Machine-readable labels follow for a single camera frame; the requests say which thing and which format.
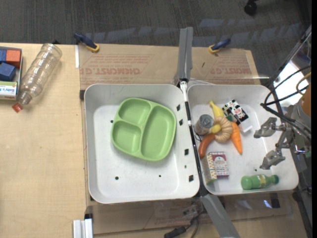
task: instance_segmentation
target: blue and yellow clamp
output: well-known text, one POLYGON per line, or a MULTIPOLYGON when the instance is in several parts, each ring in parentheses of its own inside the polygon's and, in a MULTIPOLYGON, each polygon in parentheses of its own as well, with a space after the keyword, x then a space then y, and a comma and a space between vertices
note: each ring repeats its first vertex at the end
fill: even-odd
POLYGON ((77 44, 82 42, 86 44, 86 48, 92 52, 99 51, 99 45, 94 43, 91 39, 81 33, 74 33, 74 38, 77 41, 77 44))
POLYGON ((229 45, 230 43, 231 43, 231 39, 226 39, 226 40, 223 40, 221 42, 218 42, 217 44, 213 44, 213 45, 209 46, 208 50, 210 53, 214 54, 214 53, 217 53, 220 50, 220 48, 224 48, 227 45, 229 45))

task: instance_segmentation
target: yellow banana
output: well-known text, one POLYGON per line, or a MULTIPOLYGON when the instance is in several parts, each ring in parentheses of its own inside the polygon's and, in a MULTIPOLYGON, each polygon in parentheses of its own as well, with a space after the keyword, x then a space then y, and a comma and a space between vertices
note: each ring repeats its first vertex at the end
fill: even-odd
MULTIPOLYGON (((213 116, 214 117, 223 117, 223 111, 220 107, 218 107, 217 105, 215 105, 213 103, 213 101, 210 101, 209 104, 211 105, 212 107, 212 111, 213 111, 213 116)), ((216 123, 214 124, 212 127, 211 127, 211 132, 216 134, 218 133, 219 131, 221 131, 221 126, 219 123, 216 123)))

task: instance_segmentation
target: green bottle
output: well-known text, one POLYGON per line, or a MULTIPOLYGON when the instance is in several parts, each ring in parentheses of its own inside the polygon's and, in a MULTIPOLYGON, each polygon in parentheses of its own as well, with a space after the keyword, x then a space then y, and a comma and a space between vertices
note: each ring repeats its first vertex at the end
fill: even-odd
POLYGON ((278 183, 278 176, 272 175, 270 177, 266 175, 253 175, 243 176, 241 178, 241 186, 243 189, 255 189, 255 188, 266 188, 271 184, 278 183))

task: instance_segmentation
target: wooden table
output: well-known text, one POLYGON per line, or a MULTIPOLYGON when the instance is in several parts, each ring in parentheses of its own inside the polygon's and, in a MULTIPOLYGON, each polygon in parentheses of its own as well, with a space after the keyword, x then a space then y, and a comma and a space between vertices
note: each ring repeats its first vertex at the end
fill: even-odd
MULTIPOLYGON (((42 44, 0 43, 23 49, 22 74, 42 44)), ((70 238, 72 222, 83 219, 86 188, 80 75, 75 46, 63 52, 40 96, 16 113, 14 101, 0 101, 0 237, 70 238)), ((241 237, 305 237, 296 202, 291 214, 233 222, 241 237)), ((172 228, 98 237, 163 237, 172 228)), ((191 230, 181 237, 190 237, 191 230)), ((212 224, 196 237, 217 237, 212 224)))

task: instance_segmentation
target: white plastic tray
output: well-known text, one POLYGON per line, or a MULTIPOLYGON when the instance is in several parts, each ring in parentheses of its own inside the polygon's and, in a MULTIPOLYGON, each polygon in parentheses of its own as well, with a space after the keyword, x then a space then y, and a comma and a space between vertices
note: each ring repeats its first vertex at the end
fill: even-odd
POLYGON ((178 199, 197 194, 200 183, 184 97, 176 86, 92 85, 85 91, 85 112, 89 192, 97 202, 178 199), (163 160, 142 160, 113 146, 111 120, 121 102, 130 97, 157 102, 174 112, 176 134, 163 160))
POLYGON ((275 150, 275 144, 281 135, 277 131, 271 137, 254 138, 256 130, 269 118, 275 117, 260 106, 269 90, 261 85, 193 85, 188 88, 187 95, 190 105, 192 122, 199 119, 202 114, 209 114, 213 117, 212 108, 209 102, 222 107, 228 101, 235 99, 251 119, 253 128, 246 133, 241 133, 243 154, 240 155, 235 149, 231 140, 225 143, 213 141, 207 148, 207 152, 223 151, 226 154, 229 168, 229 177, 219 178, 213 184, 206 185, 207 190, 215 195, 229 195, 254 193, 261 191, 292 190, 298 184, 298 173, 289 149, 283 149, 282 154, 286 159, 270 170, 260 169, 266 153, 275 150), (243 190, 240 184, 242 176, 256 174, 278 175, 279 183, 271 187, 256 190, 243 190))

